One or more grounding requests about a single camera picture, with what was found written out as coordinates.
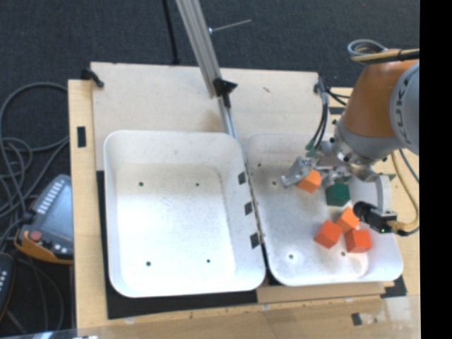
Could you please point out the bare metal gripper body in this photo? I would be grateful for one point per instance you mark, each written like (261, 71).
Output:
(347, 162)

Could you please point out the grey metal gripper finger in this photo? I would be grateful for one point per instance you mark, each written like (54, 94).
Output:
(292, 177)
(337, 179)

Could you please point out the orange cube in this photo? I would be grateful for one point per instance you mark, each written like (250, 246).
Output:
(327, 234)
(347, 220)
(358, 241)
(310, 182)

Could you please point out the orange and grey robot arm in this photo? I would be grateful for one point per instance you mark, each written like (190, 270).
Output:
(374, 104)

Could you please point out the green cube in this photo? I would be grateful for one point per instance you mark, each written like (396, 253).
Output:
(337, 194)

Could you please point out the white plastic tray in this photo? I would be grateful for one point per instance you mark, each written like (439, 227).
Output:
(293, 224)
(176, 217)

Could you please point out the black block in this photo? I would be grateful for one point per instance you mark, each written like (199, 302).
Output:
(223, 86)

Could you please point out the pale wood board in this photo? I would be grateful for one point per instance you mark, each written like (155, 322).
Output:
(159, 97)

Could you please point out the black cylinder on white bracket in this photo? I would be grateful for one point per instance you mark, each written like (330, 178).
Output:
(375, 214)

